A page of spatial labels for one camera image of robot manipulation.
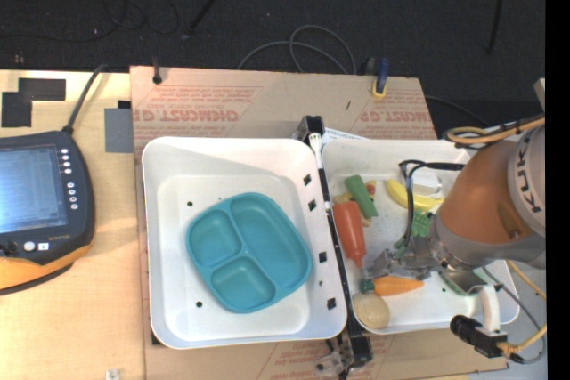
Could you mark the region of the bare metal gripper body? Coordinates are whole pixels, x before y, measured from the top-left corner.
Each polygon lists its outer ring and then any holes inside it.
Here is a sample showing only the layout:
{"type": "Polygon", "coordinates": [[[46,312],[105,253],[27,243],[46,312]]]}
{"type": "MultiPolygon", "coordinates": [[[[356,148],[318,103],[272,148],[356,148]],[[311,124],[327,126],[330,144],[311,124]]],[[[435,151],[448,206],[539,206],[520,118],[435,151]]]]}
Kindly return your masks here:
{"type": "Polygon", "coordinates": [[[412,272],[441,271],[447,268],[444,244],[435,235],[400,238],[394,244],[395,259],[400,269],[412,272]]]}

